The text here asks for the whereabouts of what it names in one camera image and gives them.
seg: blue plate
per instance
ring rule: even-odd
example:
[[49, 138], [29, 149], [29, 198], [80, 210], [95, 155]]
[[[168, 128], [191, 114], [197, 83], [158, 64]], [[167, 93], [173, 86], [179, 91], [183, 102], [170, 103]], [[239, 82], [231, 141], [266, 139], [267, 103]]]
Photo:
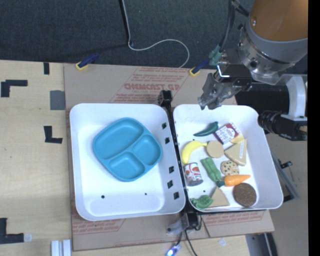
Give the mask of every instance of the blue plate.
[[157, 139], [139, 121], [125, 117], [103, 129], [93, 140], [93, 152], [117, 179], [132, 182], [161, 159]]

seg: cardboard sheet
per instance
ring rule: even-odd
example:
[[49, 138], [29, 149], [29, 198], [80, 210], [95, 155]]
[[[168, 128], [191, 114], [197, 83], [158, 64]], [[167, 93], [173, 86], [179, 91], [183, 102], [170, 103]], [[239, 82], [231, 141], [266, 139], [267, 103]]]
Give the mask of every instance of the cardboard sheet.
[[[203, 69], [191, 77], [186, 68], [89, 65], [78, 71], [74, 64], [64, 64], [65, 107], [71, 195], [73, 250], [90, 250], [141, 244], [173, 242], [166, 225], [180, 218], [179, 213], [103, 221], [81, 218], [75, 207], [69, 112], [80, 103], [156, 103], [161, 90], [172, 92], [172, 107], [198, 104], [208, 73]], [[223, 102], [236, 104], [234, 97]], [[274, 231], [268, 210], [203, 215], [203, 226], [192, 231], [190, 239], [218, 238]]]

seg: wooden surface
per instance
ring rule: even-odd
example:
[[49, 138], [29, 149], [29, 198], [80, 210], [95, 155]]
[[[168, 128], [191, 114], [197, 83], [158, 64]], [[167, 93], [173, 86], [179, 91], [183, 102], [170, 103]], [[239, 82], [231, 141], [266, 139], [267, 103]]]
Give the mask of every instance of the wooden surface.
[[[66, 138], [66, 113], [50, 110], [50, 91], [64, 90], [63, 64], [0, 60], [0, 81], [28, 80], [27, 87], [11, 86], [0, 97], [0, 218], [7, 234], [31, 234], [32, 241], [0, 244], [0, 255], [49, 256], [53, 240], [72, 239]], [[45, 143], [44, 126], [62, 144]], [[200, 256], [249, 256], [244, 235], [193, 240]], [[159, 255], [172, 243], [158, 243], [72, 252], [73, 256]], [[192, 256], [187, 242], [179, 255]]]

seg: soda can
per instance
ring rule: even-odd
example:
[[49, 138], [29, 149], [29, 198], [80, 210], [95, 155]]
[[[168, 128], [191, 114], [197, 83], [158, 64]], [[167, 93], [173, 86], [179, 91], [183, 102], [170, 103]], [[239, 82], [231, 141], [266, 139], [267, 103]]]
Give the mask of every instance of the soda can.
[[191, 162], [184, 166], [184, 176], [188, 186], [196, 186], [204, 182], [198, 167], [198, 163]]

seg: dark green vegetable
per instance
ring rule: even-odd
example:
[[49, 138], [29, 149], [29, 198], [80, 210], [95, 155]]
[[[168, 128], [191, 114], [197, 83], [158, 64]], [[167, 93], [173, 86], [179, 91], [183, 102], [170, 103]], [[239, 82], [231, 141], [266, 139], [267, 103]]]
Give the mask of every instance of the dark green vegetable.
[[225, 182], [221, 180], [221, 172], [216, 167], [213, 159], [211, 157], [207, 157], [205, 159], [200, 160], [200, 162], [202, 163], [203, 167], [208, 173], [210, 179], [213, 180], [219, 188], [222, 187], [225, 184]]
[[215, 133], [218, 130], [218, 122], [212, 122], [208, 127], [202, 131], [195, 133], [193, 136], [202, 137]]
[[211, 205], [214, 200], [210, 196], [204, 194], [199, 198], [190, 198], [190, 201], [196, 208], [203, 209]]

